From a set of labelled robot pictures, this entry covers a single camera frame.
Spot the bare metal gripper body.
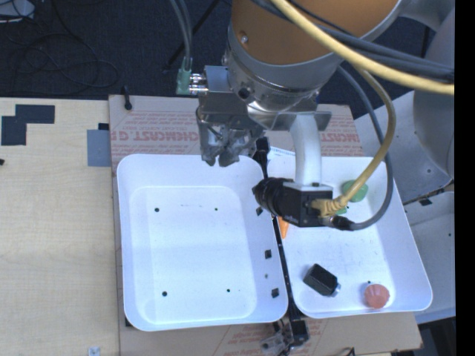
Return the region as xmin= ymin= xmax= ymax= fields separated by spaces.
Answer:
xmin=195 ymin=65 xmax=321 ymax=151

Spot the brown cardboard board red print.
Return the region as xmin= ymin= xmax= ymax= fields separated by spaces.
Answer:
xmin=108 ymin=94 xmax=425 ymax=356

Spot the white plastic tray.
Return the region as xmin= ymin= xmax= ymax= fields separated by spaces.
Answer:
xmin=266 ymin=155 xmax=434 ymax=320
xmin=116 ymin=153 xmax=289 ymax=332

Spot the light green toy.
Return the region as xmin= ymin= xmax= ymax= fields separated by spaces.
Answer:
xmin=341 ymin=179 xmax=370 ymax=204

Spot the black rectangular box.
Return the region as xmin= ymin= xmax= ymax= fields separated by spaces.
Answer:
xmin=302 ymin=263 xmax=341 ymax=297

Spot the pink round toy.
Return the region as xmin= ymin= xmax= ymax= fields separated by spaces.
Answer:
xmin=363 ymin=283 xmax=391 ymax=309

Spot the black cylinder on white bracket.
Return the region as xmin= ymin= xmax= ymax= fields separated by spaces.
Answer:
xmin=252 ymin=112 xmax=335 ymax=228

